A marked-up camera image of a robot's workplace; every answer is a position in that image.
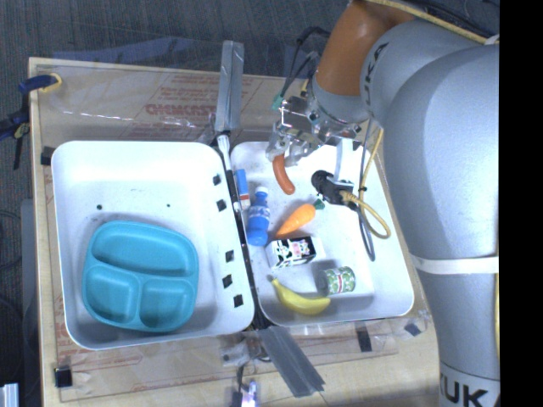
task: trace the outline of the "gray carpet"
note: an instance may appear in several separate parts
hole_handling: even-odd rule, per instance
[[[499,31],[500,0],[433,1],[487,31]],[[0,120],[20,107],[17,85],[26,78],[30,56],[130,63],[130,53],[111,56],[104,50],[170,36],[211,44],[230,39],[245,46],[246,73],[286,75],[297,35],[310,25],[331,30],[345,4],[346,0],[0,0]],[[304,50],[323,47],[324,41],[315,37]],[[204,47],[201,53],[176,56],[176,61],[204,70],[217,63]],[[14,153],[13,138],[0,141],[0,386],[24,382],[17,217],[21,202],[32,197],[29,137],[23,141],[17,170]]]

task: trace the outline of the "toy carrot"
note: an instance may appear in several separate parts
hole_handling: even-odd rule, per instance
[[[281,225],[277,231],[277,239],[285,238],[289,233],[300,229],[303,225],[307,225],[315,218],[316,211],[323,208],[324,203],[321,199],[317,199],[315,203],[300,205]]]

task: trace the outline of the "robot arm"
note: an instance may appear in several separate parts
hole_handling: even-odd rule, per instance
[[[499,44],[392,6],[351,1],[307,99],[283,101],[268,158],[355,140],[366,120],[383,129],[390,196],[438,336],[440,405],[499,405]]]

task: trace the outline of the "blue clamp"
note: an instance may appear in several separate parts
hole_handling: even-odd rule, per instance
[[[37,75],[19,84],[19,91],[23,94],[23,101],[20,109],[8,114],[8,118],[0,120],[0,141],[6,137],[13,137],[17,140],[15,147],[14,170],[19,168],[20,154],[22,150],[23,136],[30,131],[30,107],[28,95],[36,89],[45,91],[50,86],[60,86],[62,80],[56,74]]]

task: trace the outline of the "wooden table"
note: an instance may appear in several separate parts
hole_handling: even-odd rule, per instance
[[[30,76],[35,75],[36,66],[31,64]],[[269,79],[273,89],[281,86],[280,79]],[[51,206],[48,206],[48,186],[51,186],[48,166],[42,165],[42,132],[44,125],[36,112],[38,93],[31,94],[31,138],[32,173],[36,218],[37,298],[39,300],[38,321],[40,336],[40,359],[42,374],[42,404],[52,405],[115,405],[115,406],[228,406],[231,402],[233,378],[220,378],[207,382],[174,387],[160,387],[136,392],[93,397],[62,397],[69,388],[55,387],[53,370],[59,365],[59,320],[55,320],[59,297],[55,296],[55,282],[59,281],[58,250],[50,239],[51,223],[54,221]],[[259,117],[258,125],[270,128],[266,117]],[[416,272],[410,267],[416,292],[416,307],[423,307],[423,295],[418,285]],[[397,340],[397,353],[371,359],[326,363],[316,366],[325,381],[325,391],[310,397],[295,399],[276,371],[267,371],[251,376],[258,384],[260,402],[274,406],[327,406],[365,405],[378,406],[435,406],[438,403],[439,359],[434,327],[430,325],[422,334]],[[115,379],[107,374],[104,380]]]

